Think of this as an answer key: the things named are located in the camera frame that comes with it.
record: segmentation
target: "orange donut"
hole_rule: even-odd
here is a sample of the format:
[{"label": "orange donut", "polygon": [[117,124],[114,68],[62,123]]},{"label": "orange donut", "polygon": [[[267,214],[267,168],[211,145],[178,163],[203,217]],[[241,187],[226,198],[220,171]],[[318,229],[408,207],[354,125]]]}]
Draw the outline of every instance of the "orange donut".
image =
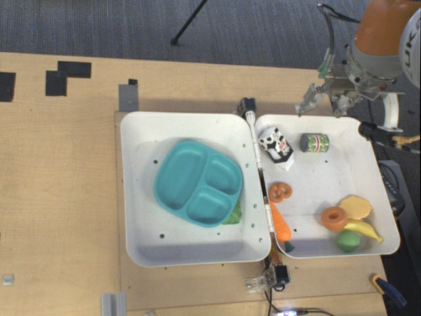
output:
[{"label": "orange donut", "polygon": [[283,182],[276,182],[269,188],[269,200],[274,203],[280,203],[289,198],[292,194],[292,188]]},{"label": "orange donut", "polygon": [[338,232],[348,223],[348,215],[340,207],[330,207],[325,209],[321,216],[322,224],[328,229]]}]

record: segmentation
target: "green can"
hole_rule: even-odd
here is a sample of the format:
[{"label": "green can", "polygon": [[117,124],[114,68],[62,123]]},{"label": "green can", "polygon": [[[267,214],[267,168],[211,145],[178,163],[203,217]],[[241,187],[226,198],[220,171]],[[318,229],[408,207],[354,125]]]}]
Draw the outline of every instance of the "green can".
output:
[{"label": "green can", "polygon": [[325,134],[303,134],[300,139],[302,152],[327,152],[329,137]]}]

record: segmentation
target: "yellow banana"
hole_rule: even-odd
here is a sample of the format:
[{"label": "yellow banana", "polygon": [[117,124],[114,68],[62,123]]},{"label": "yellow banana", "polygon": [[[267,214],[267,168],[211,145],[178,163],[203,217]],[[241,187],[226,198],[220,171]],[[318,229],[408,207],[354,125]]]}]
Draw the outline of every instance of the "yellow banana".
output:
[{"label": "yellow banana", "polygon": [[353,230],[354,232],[361,233],[370,238],[376,239],[378,242],[382,242],[383,238],[378,236],[371,224],[365,223],[364,221],[348,219],[348,223],[343,227],[344,230]]}]

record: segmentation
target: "table surface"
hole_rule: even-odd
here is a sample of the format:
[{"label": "table surface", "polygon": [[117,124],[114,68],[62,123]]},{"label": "table surface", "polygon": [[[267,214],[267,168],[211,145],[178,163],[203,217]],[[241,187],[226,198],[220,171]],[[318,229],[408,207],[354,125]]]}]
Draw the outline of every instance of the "table surface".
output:
[{"label": "table surface", "polygon": [[[67,97],[46,97],[45,72],[58,61],[91,62],[92,76],[69,78]],[[242,97],[255,97],[258,115],[294,114],[315,71],[14,53],[0,53],[0,71],[16,73],[13,102],[0,103],[0,275],[15,276],[12,286],[0,286],[1,315],[100,315],[101,294],[121,290],[129,316],[150,309],[158,316],[267,314],[261,295],[238,289],[255,264],[227,264],[222,272],[220,265],[166,270],[124,262],[118,85],[139,81],[141,111],[231,113]],[[313,112],[330,114],[328,102]],[[386,315],[369,282],[374,273],[385,277],[380,256],[283,259],[291,283],[274,294],[278,307]],[[130,276],[143,291],[129,292]],[[202,277],[207,290],[195,288]],[[222,294],[222,285],[233,293]]]}]

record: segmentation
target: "toy carrot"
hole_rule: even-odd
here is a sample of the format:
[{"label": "toy carrot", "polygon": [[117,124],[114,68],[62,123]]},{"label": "toy carrot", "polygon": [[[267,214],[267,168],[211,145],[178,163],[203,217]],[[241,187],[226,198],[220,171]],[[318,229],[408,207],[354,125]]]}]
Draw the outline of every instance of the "toy carrot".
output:
[{"label": "toy carrot", "polygon": [[272,219],[274,221],[274,228],[276,233],[276,239],[279,243],[291,240],[291,230],[289,229],[284,218],[279,213],[276,206],[270,202],[270,209],[272,210]]}]

